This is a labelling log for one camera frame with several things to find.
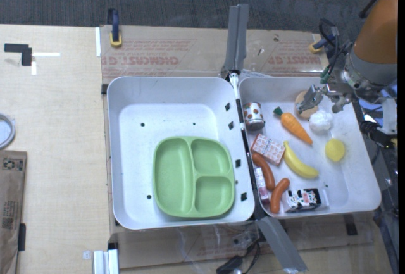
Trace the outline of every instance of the clamp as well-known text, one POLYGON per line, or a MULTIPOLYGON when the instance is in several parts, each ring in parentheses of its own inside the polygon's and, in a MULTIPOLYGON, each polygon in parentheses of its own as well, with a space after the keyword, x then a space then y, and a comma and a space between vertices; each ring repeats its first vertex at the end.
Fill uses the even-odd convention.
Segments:
MULTIPOLYGON (((328 35, 328 40, 333 41, 335 40, 334 34, 328 35)), ((323 47, 325 47, 328 44, 328 41, 326 39, 319 40, 318 42, 313 42, 308 46, 308 49, 311 53, 317 54, 322 50, 323 47)))
POLYGON ((122 46, 122 36, 119 30, 119 19, 118 19, 118 11, 114 8, 108 9, 107 15, 107 24, 112 24, 113 29, 109 34, 109 42, 111 43, 111 47, 121 47, 122 46))

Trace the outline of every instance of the plastic carrot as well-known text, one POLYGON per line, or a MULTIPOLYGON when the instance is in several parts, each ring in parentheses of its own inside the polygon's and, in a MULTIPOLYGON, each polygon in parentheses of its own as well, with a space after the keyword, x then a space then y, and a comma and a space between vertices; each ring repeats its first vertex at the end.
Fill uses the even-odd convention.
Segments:
POLYGON ((273 112, 281 117, 281 124, 289 132, 307 142, 308 144, 312 144, 313 141, 311 137, 308 135, 308 133, 305 131, 303 126, 299 123, 294 115, 289 112, 283 112, 279 106, 273 112))

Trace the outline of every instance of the plastic sausage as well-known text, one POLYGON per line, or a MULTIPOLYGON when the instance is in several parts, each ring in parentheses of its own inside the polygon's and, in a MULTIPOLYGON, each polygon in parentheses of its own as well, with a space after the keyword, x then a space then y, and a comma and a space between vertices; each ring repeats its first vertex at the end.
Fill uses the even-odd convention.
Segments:
POLYGON ((270 166, 268 165, 267 161, 265 158, 260 155, 259 153, 252 153, 252 159, 253 163, 261 168, 261 171, 263 172, 263 176, 265 178, 266 182, 266 188, 268 190, 274 190, 276 186, 276 181, 274 180, 274 175, 273 172, 271 171, 270 166))
POLYGON ((288 178, 283 178, 279 183, 277 183, 270 197, 270 211, 272 213, 280 212, 280 200, 281 195, 287 190, 287 187, 290 186, 290 180, 288 178))

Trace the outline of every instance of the food package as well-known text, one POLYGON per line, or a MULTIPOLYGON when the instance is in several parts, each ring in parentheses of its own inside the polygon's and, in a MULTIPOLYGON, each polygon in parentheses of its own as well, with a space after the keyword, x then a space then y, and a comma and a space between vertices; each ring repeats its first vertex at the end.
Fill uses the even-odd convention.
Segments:
POLYGON ((329 205, 325 191, 315 188, 287 190, 281 201, 286 213, 323 209, 329 205))
POLYGON ((251 147, 252 153, 263 155, 269 163, 278 166, 283 158, 285 147, 282 144, 274 142, 265 135, 257 134, 251 147))
POLYGON ((260 200, 263 204, 270 203, 270 197, 268 195, 268 191, 266 188, 265 177, 263 176, 263 172, 260 167, 254 168, 254 174, 256 176, 256 183, 258 185, 258 191, 260 195, 260 200))

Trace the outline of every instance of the white tape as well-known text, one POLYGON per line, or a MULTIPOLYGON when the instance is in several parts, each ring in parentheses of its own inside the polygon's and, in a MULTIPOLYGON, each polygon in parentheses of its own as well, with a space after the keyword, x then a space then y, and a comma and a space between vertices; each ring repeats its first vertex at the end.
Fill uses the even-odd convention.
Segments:
POLYGON ((60 57, 61 53, 32 53, 33 57, 60 57))
POLYGON ((37 74, 37 62, 35 60, 31 61, 31 75, 35 76, 37 74))
POLYGON ((101 56, 100 28, 96 27, 96 56, 101 56))

